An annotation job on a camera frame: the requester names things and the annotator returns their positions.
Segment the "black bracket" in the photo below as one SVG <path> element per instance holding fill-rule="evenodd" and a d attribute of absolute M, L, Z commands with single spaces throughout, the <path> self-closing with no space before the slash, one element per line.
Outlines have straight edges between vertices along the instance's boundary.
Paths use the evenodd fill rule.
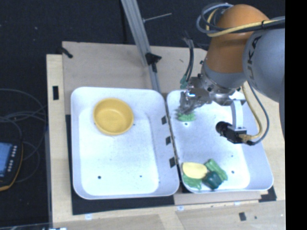
<path fill-rule="evenodd" d="M 148 66 L 152 65 L 153 72 L 157 72 L 156 63 L 161 60 L 161 56 L 154 55 L 152 53 L 146 53 L 145 55 Z"/>

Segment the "table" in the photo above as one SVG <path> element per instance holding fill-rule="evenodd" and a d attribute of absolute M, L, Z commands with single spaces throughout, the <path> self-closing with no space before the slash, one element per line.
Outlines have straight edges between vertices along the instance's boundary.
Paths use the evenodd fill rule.
<path fill-rule="evenodd" d="M 148 69 L 141 64 L 136 46 L 63 42 L 74 57 L 74 67 L 66 68 L 67 55 L 47 55 L 47 90 L 51 204 L 54 227 L 72 229 L 248 229 L 251 224 L 262 229 L 285 226 L 285 145 L 280 127 L 278 103 L 259 94 L 271 120 L 263 140 L 274 176 L 276 201 L 259 203 L 268 192 L 229 193 L 217 197 L 181 193 L 174 195 L 175 205 L 114 210 L 73 215 L 67 152 L 65 115 L 70 113 L 69 96 L 78 86 L 150 89 Z M 189 54 L 186 48 L 153 46 L 158 62 L 158 78 L 163 96 L 179 88 Z M 200 72 L 206 52 L 195 49 L 192 75 Z"/>

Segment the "yellow plate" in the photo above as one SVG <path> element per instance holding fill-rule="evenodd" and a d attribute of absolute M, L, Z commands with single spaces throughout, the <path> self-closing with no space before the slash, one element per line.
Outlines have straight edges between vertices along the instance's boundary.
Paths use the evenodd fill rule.
<path fill-rule="evenodd" d="M 94 107 L 96 127 L 107 135 L 120 135 L 128 131 L 133 124 L 133 112 L 124 101 L 107 98 Z"/>

